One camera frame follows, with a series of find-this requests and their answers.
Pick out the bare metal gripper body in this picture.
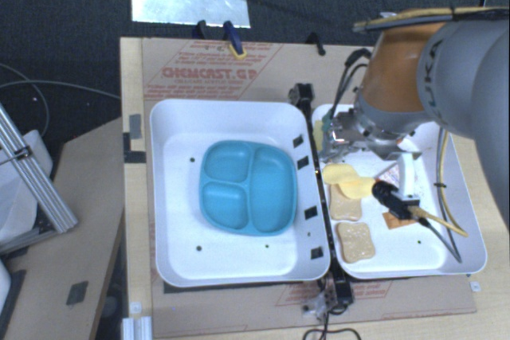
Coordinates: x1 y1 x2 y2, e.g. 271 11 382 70
320 110 404 164

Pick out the black block with thin wires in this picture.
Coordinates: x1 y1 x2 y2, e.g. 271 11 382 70
331 273 355 311
288 82 316 107

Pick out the brown cardboard board red print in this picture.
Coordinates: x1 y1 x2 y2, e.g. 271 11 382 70
141 37 477 332

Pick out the white packet with red print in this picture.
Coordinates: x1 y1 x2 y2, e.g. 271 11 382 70
375 164 418 189

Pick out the pale yellow crisp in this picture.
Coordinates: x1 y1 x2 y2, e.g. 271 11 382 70
337 176 376 201
322 162 359 186

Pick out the thin black rod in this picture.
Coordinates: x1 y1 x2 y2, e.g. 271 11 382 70
301 99 344 284

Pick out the white plastic tray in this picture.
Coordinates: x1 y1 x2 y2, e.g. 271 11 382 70
312 103 488 280
149 98 332 288

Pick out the beige toast slice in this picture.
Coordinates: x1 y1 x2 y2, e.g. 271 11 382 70
328 184 364 223
335 221 377 265

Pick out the orange square cracker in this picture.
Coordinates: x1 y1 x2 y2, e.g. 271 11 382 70
381 210 416 231

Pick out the blue divided plate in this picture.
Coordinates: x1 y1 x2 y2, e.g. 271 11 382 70
198 139 298 238

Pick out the pale yellow flat piece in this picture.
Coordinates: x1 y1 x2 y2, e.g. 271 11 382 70
314 119 326 151

